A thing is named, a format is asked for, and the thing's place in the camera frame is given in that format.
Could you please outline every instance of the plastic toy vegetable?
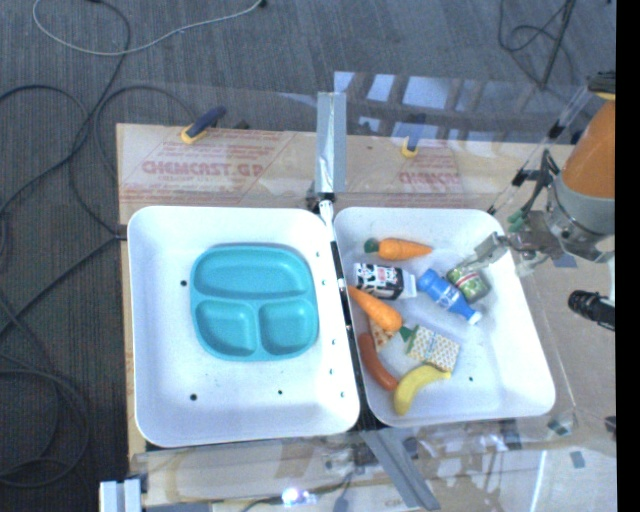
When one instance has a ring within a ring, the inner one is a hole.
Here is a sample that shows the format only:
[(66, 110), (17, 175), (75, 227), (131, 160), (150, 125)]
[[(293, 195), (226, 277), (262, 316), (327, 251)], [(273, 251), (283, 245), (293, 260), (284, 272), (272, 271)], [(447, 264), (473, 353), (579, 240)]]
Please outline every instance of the plastic toy vegetable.
[(373, 336), (368, 332), (363, 332), (358, 336), (358, 348), (362, 364), (375, 379), (387, 391), (393, 391), (398, 387), (398, 379), (391, 375), (378, 359)]
[(393, 393), (393, 408), (400, 416), (404, 416), (409, 412), (418, 391), (427, 384), (449, 377), (451, 377), (451, 372), (441, 372), (426, 364), (414, 368), (398, 382), (398, 387)]
[(367, 316), (385, 331), (395, 332), (402, 327), (402, 315), (389, 304), (367, 292), (358, 290), (355, 286), (349, 285), (347, 289), (349, 297), (355, 300)]
[(408, 260), (430, 254), (433, 249), (419, 242), (411, 242), (400, 238), (384, 238), (376, 240), (369, 238), (364, 243), (364, 252), (377, 252), (378, 256), (385, 260)]

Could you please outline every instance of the brown hot dog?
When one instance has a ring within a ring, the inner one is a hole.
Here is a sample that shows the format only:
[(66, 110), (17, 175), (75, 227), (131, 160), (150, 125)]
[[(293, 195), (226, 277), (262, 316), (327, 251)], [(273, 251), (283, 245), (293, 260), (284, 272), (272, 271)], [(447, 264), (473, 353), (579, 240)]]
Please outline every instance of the brown hot dog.
[(363, 332), (358, 336), (358, 347), (362, 363), (375, 381), (387, 391), (393, 391), (398, 387), (398, 380), (391, 375), (378, 359), (373, 336)]

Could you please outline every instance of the green can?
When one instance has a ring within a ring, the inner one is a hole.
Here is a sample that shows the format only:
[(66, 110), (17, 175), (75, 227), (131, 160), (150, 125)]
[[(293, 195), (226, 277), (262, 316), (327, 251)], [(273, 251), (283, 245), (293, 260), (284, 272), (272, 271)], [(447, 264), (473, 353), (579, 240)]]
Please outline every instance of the green can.
[(462, 292), (469, 304), (486, 297), (491, 290), (479, 271), (469, 270), (464, 266), (449, 270), (447, 279)]

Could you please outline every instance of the dark gray carpet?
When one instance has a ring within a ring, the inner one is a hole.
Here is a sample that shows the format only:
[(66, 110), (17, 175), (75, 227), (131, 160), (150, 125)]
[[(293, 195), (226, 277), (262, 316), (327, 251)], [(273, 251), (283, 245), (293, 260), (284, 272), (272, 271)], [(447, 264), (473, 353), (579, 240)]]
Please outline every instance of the dark gray carpet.
[[(252, 4), (111, 1), (131, 24), (131, 47)], [(96, 510), (98, 483), (127, 474), (115, 123), (184, 125), (193, 120), (189, 110), (224, 104), (229, 114), (220, 126), (313, 131), (313, 98), (333, 90), (335, 73), (344, 72), (357, 77), (349, 89), (350, 133), (393, 134), (416, 111), (401, 104), (409, 77), (428, 77), (449, 88), (449, 99), (458, 86), (460, 97), (470, 95), (470, 108), (484, 112), (487, 132), (479, 137), (539, 140), (577, 86), (616, 65), (615, 1), (577, 2), (540, 90), (560, 17), (545, 23), (563, 5), (270, 0), (131, 53), (113, 77), (119, 58), (66, 48), (38, 30), (32, 2), (0, 0), (0, 510)], [(105, 52), (124, 45), (125, 25), (104, 5), (42, 0), (39, 13), (75, 45)], [(532, 27), (545, 33), (523, 50), (510, 55), (499, 46), (500, 28), (503, 42), (518, 47), (536, 34)], [(376, 74), (397, 75), (386, 102), (367, 98)], [(482, 98), (473, 96), (478, 84), (489, 91)], [(95, 114), (104, 94), (118, 91), (90, 131), (81, 131), (82, 108)], [(538, 94), (529, 117), (517, 105), (527, 91)], [(438, 136), (474, 133), (472, 125), (432, 114), (427, 122)], [(520, 125), (487, 125), (498, 114)], [(376, 117), (377, 128), (362, 121)], [(523, 127), (523, 119), (531, 124)], [(78, 134), (86, 142), (55, 166)]]

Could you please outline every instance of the banana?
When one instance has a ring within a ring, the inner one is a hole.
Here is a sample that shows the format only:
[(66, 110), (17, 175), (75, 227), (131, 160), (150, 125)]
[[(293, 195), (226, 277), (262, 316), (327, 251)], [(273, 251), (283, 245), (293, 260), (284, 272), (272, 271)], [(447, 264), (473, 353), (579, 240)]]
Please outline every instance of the banana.
[(422, 365), (406, 373), (393, 393), (393, 407), (400, 416), (409, 411), (413, 399), (424, 386), (436, 380), (448, 379), (451, 372), (441, 372), (429, 365)]

